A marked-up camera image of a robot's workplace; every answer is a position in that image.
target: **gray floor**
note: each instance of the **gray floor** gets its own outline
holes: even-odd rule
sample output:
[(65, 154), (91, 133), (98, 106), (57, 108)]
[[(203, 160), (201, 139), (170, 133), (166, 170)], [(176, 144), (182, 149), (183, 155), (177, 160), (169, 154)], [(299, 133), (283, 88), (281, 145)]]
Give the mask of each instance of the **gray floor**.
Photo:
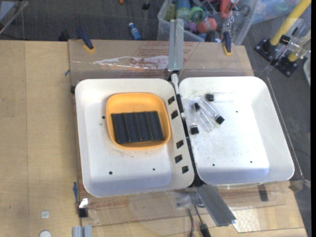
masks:
[[(76, 39), (76, 28), (85, 29), (91, 39), (131, 40), (128, 23), (143, 24), (145, 17), (142, 4), (145, 0), (26, 0), (29, 2), (24, 12), (25, 38), (28, 40), (57, 41), (60, 33), (67, 30)], [(147, 40), (155, 40), (158, 33), (157, 14), (164, 0), (150, 0), (144, 33)], [(311, 25), (311, 7), (301, 17), (306, 25)], [(295, 196), (309, 236), (312, 236), (311, 223), (311, 88), (302, 66), (287, 78), (254, 51), (263, 39), (272, 37), (284, 17), (252, 25), (243, 41), (253, 69), (262, 71), (262, 79), (273, 91), (280, 119), (284, 121), (285, 134), (295, 164), (293, 181), (299, 180), (303, 188)], [(8, 29), (6, 34), (19, 38), (19, 22)]]

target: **white round object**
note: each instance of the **white round object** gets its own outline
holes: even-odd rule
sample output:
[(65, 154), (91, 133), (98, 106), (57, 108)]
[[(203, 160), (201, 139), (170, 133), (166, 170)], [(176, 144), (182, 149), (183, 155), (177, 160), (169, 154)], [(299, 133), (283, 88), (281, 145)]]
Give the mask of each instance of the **white round object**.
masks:
[(51, 237), (51, 233), (48, 230), (41, 231), (39, 237)]

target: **wooden table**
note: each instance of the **wooden table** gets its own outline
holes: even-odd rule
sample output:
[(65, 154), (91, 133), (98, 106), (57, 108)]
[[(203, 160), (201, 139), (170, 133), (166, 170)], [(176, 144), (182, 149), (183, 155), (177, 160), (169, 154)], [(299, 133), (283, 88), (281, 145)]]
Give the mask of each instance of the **wooden table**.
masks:
[[(121, 42), (111, 44), (115, 48)], [(141, 45), (135, 41), (130, 44), (135, 49)], [(236, 46), (234, 51), (240, 64), (251, 70), (245, 48)], [(223, 57), (215, 58), (216, 64), (221, 64), (220, 59)], [(73, 183), (78, 182), (78, 159), (71, 78), (66, 73), (69, 68), (66, 42), (0, 41), (2, 237), (36, 237), (42, 230), (49, 230), (53, 237), (70, 237), (72, 227), (81, 225), (73, 192)], [(256, 213), (270, 222), (267, 229), (280, 225), (288, 229), (243, 236), (306, 236), (294, 194), (287, 190), (287, 182), (282, 185), (286, 204), (258, 208)], [(42, 218), (41, 212), (46, 210), (49, 217)], [(93, 236), (158, 237), (168, 225), (174, 226), (173, 236), (187, 236), (177, 233), (187, 226), (189, 230), (189, 221), (188, 217), (178, 217), (94, 227)], [(210, 232), (213, 237), (240, 236), (232, 225), (210, 228)]]

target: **blue bottle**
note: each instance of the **blue bottle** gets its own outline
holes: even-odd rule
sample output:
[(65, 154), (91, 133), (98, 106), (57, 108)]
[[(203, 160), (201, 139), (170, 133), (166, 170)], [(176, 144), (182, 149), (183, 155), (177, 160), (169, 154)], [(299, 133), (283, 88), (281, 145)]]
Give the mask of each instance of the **blue bottle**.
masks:
[(133, 23), (129, 23), (130, 32), (134, 38), (134, 40), (142, 40), (142, 36), (139, 33), (139, 30), (134, 26)]

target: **white plastic tray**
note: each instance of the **white plastic tray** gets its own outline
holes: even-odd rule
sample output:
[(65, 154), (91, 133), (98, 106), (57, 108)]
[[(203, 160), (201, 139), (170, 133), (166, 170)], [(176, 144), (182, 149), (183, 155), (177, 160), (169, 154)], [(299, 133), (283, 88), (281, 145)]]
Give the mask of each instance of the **white plastic tray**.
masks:
[(187, 78), (183, 101), (232, 92), (232, 103), (213, 103), (225, 121), (209, 133), (190, 135), (197, 172), (207, 184), (284, 181), (293, 161), (266, 84), (256, 77)]
[[(151, 150), (123, 150), (111, 142), (105, 117), (107, 99), (116, 93), (148, 92), (160, 97), (170, 117), (171, 138)], [(186, 188), (194, 171), (170, 83), (162, 79), (87, 79), (75, 90), (83, 184), (96, 197)], [(171, 118), (175, 110), (178, 116)], [(177, 148), (177, 142), (183, 145)], [(176, 163), (175, 157), (182, 158)]]

